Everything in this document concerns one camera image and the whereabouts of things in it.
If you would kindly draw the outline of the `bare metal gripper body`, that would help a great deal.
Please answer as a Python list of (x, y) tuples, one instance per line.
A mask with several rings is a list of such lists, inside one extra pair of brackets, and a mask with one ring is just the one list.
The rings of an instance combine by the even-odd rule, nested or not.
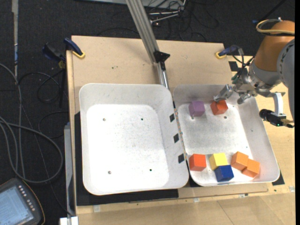
[(257, 92), (251, 82), (252, 80), (249, 75), (234, 75), (232, 77), (233, 91), (238, 93), (240, 97), (255, 97), (257, 96)]

